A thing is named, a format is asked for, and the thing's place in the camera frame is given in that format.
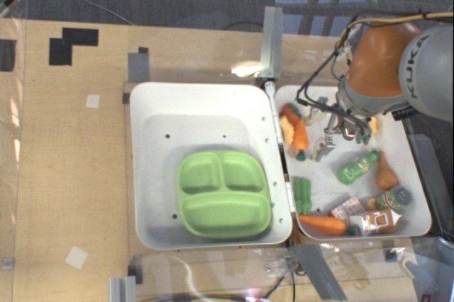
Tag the green divided plate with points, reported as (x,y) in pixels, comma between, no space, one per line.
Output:
(223,198)

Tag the red strawberry with green top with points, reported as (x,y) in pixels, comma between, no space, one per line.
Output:
(289,112)

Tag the yellow crinkle chip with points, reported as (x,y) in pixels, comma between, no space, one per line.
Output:
(286,130)

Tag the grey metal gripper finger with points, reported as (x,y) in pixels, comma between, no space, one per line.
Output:
(319,152)
(331,144)

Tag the green plastic bottle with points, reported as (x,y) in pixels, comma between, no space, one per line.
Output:
(354,170)

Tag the orange carrot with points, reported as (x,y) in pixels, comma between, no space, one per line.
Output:
(324,223)
(300,135)

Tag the brown chicken drumstick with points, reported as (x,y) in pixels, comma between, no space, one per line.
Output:
(386,177)

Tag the green can with grey lid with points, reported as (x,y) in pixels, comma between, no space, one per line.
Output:
(392,199)

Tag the yellow cheese wedge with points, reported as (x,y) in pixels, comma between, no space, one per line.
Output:
(372,124)

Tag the white plastic tray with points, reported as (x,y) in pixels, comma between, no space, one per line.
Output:
(156,109)
(326,187)

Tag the small yellow round toy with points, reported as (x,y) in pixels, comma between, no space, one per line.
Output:
(371,203)

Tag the green asparagus bundle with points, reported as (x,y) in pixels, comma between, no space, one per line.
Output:
(302,196)

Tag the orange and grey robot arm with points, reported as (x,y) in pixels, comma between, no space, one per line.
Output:
(383,63)

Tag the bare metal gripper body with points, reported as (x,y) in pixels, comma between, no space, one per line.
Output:
(341,125)

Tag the brown and white carton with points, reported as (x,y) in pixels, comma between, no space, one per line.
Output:
(376,222)

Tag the red and white patterned packet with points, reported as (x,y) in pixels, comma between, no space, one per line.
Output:
(349,206)

